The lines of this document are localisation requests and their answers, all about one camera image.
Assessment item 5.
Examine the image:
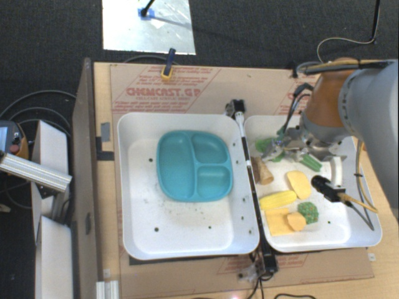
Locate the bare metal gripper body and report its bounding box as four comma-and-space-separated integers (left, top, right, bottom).
279, 128, 333, 161

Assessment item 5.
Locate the green lettuce leaf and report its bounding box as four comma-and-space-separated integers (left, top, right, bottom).
254, 138, 285, 163

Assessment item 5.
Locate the brown cone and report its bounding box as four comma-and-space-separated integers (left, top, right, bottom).
250, 156, 275, 186

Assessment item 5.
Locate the thin black and white rod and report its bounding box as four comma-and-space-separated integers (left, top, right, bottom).
236, 112, 271, 257

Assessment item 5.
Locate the green ridged pickle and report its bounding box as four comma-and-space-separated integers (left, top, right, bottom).
300, 153, 323, 173

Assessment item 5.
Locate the yellow oval chip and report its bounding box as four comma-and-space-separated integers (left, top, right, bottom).
286, 170, 312, 201

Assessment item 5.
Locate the yellow corn cob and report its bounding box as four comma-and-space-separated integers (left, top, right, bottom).
259, 189, 298, 211

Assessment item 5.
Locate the green broccoli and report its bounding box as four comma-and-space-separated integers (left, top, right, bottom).
297, 201, 320, 225

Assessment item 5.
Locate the yellow cheese slice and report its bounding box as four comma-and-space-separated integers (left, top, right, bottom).
264, 207, 297, 237

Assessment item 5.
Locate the orange round slice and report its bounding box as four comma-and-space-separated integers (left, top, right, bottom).
286, 211, 307, 232

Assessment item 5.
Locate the blue divided plate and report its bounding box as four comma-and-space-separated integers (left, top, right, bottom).
156, 130, 234, 203

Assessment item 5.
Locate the white plastic tray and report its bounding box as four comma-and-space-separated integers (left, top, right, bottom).
117, 112, 261, 261
243, 114, 383, 254

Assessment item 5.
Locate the brown cardboard board red print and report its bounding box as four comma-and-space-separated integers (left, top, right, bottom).
109, 64, 375, 293

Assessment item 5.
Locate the black cylinder on white bracket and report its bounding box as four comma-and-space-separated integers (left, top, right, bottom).
310, 156, 347, 203

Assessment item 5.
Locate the black block with thin wires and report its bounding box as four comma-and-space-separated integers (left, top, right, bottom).
225, 98, 248, 116
257, 250, 279, 275

